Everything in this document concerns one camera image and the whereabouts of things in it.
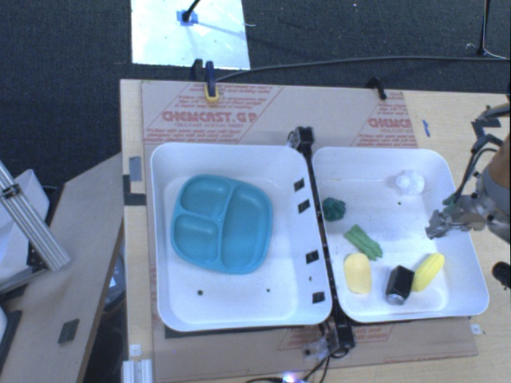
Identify green pea pods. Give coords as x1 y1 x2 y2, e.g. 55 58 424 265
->
343 223 384 262

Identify white toy garlic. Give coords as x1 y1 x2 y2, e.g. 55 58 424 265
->
394 169 426 195

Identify white plastic tray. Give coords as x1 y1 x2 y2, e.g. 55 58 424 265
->
149 141 334 333
311 146 491 324

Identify green broccoli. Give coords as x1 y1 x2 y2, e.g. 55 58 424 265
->
321 196 347 223

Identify smooth yellow toy vegetable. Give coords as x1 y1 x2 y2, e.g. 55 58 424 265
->
343 251 374 295

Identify blue divided plate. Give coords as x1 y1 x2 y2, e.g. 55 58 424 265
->
170 174 275 276

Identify black can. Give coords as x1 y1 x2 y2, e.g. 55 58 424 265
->
384 264 416 306

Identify thin black and white rod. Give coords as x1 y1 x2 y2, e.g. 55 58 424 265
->
302 144 349 334

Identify yellow corn cob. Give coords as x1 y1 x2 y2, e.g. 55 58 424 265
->
410 251 446 293

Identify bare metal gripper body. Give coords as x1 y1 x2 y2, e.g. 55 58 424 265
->
443 194 500 231

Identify brown cardboard board red print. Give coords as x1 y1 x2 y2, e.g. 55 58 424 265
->
141 81 479 369

